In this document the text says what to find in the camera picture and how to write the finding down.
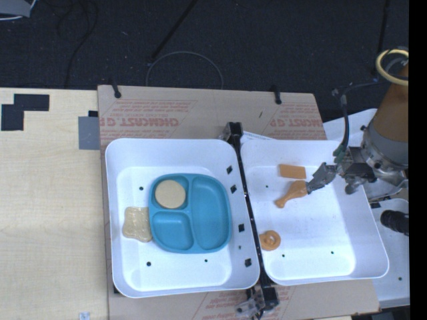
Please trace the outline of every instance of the orange toy food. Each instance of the orange toy food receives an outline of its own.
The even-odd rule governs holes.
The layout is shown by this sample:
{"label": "orange toy food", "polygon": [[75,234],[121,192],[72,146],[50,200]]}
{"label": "orange toy food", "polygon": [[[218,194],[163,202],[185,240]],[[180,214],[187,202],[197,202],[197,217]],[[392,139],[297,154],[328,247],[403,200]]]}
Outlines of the orange toy food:
{"label": "orange toy food", "polygon": [[277,249],[280,242],[280,235],[273,230],[266,231],[260,235],[261,248],[264,250],[271,251]]}
{"label": "orange toy food", "polygon": [[304,166],[279,165],[279,172],[281,177],[293,179],[306,179],[306,168]]}
{"label": "orange toy food", "polygon": [[153,235],[149,226],[148,207],[127,207],[123,236],[134,238],[141,242],[150,242]]}
{"label": "orange toy food", "polygon": [[283,209],[286,202],[293,198],[300,198],[304,195],[307,195],[306,182],[304,180],[296,180],[292,183],[288,192],[280,199],[274,201],[274,203],[280,208]]}

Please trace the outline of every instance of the black bracket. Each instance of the black bracket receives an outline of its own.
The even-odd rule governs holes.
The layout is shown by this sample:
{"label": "black bracket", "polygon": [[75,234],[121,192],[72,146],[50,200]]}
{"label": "black bracket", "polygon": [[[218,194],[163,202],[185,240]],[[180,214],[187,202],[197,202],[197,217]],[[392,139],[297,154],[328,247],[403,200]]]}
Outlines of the black bracket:
{"label": "black bracket", "polygon": [[115,78],[114,77],[110,77],[109,83],[113,87],[114,97],[116,99],[119,99],[121,97],[121,92],[119,91],[119,88],[117,87],[117,83],[115,82]]}
{"label": "black bracket", "polygon": [[272,85],[268,91],[274,93],[274,101],[276,104],[282,104],[282,100],[280,99],[280,91],[276,85]]}

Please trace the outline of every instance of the cardboard sheet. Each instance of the cardboard sheet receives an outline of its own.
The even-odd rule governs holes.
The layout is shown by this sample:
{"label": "cardboard sheet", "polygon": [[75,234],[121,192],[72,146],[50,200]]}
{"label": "cardboard sheet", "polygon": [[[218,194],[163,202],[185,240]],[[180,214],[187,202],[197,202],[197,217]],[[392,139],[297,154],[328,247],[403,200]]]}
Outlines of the cardboard sheet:
{"label": "cardboard sheet", "polygon": [[[244,131],[274,139],[326,139],[316,100],[308,93],[274,94],[159,87],[98,87],[105,246],[110,319],[237,319],[234,306],[245,291],[192,293],[130,299],[113,291],[105,148],[114,139],[215,139],[227,122],[241,122]],[[267,320],[296,320],[375,313],[379,302],[371,280],[277,286],[280,304],[264,314]]]}

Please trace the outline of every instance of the black tape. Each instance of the black tape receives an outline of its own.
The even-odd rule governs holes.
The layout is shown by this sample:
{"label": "black tape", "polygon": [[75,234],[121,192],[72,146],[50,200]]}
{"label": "black tape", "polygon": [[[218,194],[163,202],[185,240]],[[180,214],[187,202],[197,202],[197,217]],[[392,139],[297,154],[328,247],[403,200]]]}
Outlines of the black tape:
{"label": "black tape", "polygon": [[23,131],[24,111],[49,111],[49,95],[14,94],[13,104],[1,106],[1,130]]}

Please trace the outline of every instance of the yellow rim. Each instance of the yellow rim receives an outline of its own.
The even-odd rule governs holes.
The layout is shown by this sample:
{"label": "yellow rim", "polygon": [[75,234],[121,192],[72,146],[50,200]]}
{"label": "yellow rim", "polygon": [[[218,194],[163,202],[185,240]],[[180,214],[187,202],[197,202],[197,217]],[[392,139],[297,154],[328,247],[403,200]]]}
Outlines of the yellow rim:
{"label": "yellow rim", "polygon": [[376,58],[375,61],[375,66],[377,71],[379,72],[379,74],[381,76],[383,76],[385,79],[387,79],[387,81],[390,81],[392,83],[395,84],[399,84],[399,85],[404,85],[405,87],[409,86],[409,81],[406,81],[404,79],[399,79],[397,77],[391,76],[391,74],[389,74],[386,70],[384,70],[381,66],[381,61],[382,59],[386,56],[386,55],[391,55],[393,53],[397,53],[400,55],[404,55],[406,56],[406,58],[409,59],[409,52],[405,51],[405,50],[399,50],[399,49],[394,49],[394,50],[385,50],[383,53],[379,54],[379,56]]}

